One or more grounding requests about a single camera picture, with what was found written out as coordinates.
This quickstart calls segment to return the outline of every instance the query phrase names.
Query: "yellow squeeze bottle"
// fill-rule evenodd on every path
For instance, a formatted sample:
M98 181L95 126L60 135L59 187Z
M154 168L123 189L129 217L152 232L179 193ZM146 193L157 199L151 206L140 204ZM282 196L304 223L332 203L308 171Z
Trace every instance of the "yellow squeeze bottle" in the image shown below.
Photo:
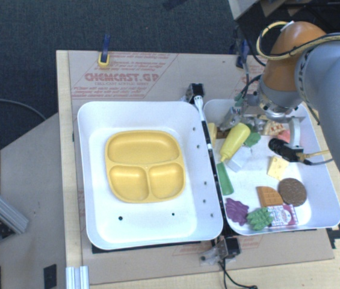
M235 125L227 135L226 140L220 149L220 161L232 158L235 152L243 145L247 137L250 135L250 128L243 123Z

